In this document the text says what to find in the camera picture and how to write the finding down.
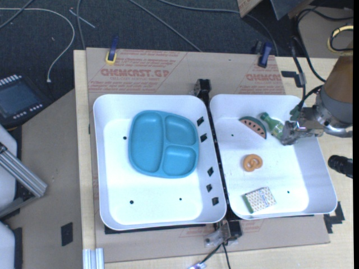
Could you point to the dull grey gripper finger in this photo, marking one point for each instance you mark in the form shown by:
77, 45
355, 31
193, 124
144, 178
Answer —
297, 130
286, 134

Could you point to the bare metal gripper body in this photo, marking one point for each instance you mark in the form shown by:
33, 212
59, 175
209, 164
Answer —
311, 120

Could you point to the green bottle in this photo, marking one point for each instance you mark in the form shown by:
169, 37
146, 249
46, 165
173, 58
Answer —
271, 123

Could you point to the watermelon slice toy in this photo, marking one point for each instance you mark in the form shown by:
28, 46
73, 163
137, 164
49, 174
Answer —
253, 125

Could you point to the white plastic tray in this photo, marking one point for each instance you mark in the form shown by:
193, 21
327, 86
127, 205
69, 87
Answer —
283, 175
157, 203

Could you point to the orange pretzel toy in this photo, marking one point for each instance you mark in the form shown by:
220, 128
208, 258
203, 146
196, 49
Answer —
248, 164

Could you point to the patterned packet with green edge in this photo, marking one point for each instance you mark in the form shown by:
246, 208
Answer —
261, 199

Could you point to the brown cardboard board red print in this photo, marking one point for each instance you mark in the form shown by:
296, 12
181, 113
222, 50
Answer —
174, 74

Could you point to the blue divided plate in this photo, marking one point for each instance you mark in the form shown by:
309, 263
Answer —
157, 147

